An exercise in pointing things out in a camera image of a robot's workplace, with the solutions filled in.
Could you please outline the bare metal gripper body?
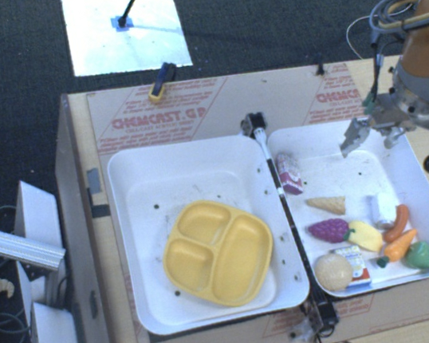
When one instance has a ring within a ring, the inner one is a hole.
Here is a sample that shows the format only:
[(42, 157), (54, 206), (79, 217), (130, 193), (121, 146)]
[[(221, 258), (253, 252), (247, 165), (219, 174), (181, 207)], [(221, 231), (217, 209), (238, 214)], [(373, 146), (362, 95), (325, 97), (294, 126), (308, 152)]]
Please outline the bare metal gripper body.
[(389, 135), (392, 129), (412, 132), (417, 128), (429, 130), (429, 101), (410, 90), (369, 95), (364, 101), (365, 114), (372, 128)]

